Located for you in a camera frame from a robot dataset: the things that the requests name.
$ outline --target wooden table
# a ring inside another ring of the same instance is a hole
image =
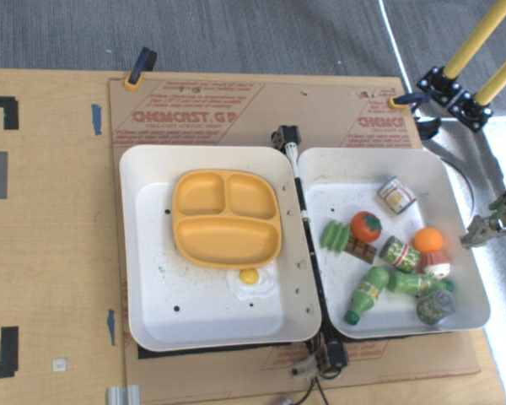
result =
[[[19,367],[13,377],[0,378],[0,403],[105,403],[107,387],[126,384],[107,85],[124,76],[0,69],[0,96],[19,102],[19,130],[4,130],[0,109],[0,152],[8,152],[8,195],[0,199],[0,333],[2,327],[19,328]],[[92,104],[101,106],[100,136],[94,135]],[[109,310],[116,315],[115,345],[106,323]],[[472,331],[470,338],[477,374],[326,388],[326,396],[332,405],[505,403],[483,331]],[[67,358],[67,370],[53,371],[53,360],[60,358]],[[225,403],[268,404],[275,397]],[[323,403],[319,392],[307,403]]]

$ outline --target gray carpet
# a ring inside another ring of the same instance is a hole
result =
[[[380,0],[0,0],[0,68],[126,71],[147,46],[158,53],[155,71],[396,76],[416,91],[497,0],[381,1],[387,19]],[[505,60],[506,19],[458,80],[477,92]],[[506,133],[506,87],[491,107],[498,120],[486,128]],[[421,111],[449,117],[435,104]],[[465,173],[459,190],[470,183],[473,196],[462,211],[485,216],[506,187],[506,143],[445,121],[425,147]],[[492,301],[486,333],[506,388],[506,240],[475,255]]]

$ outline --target yellow pole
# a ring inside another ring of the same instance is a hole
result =
[[[506,62],[475,94],[474,100],[478,105],[486,106],[491,103],[498,92],[506,86]]]
[[[506,16],[506,0],[497,0],[476,26],[465,43],[444,67],[444,75],[456,79],[466,64]]]

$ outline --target orange divided plate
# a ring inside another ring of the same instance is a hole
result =
[[[195,170],[173,194],[176,247],[190,262],[215,268],[257,268],[281,249],[279,207],[272,187],[258,175]]]

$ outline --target red tomato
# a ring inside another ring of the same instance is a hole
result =
[[[382,231],[379,218],[366,211],[356,213],[351,219],[350,226],[354,236],[365,243],[377,240]]]

